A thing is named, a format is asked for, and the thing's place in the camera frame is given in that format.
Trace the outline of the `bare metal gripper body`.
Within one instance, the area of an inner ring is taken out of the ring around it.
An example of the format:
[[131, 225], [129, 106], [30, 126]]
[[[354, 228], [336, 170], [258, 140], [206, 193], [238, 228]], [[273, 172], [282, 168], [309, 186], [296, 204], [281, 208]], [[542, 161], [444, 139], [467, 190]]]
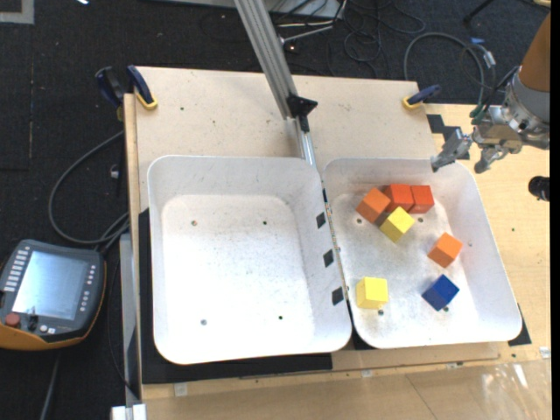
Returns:
[[472, 117], [473, 141], [481, 148], [520, 152], [524, 146], [546, 151], [550, 126], [523, 106], [504, 103], [489, 106]]

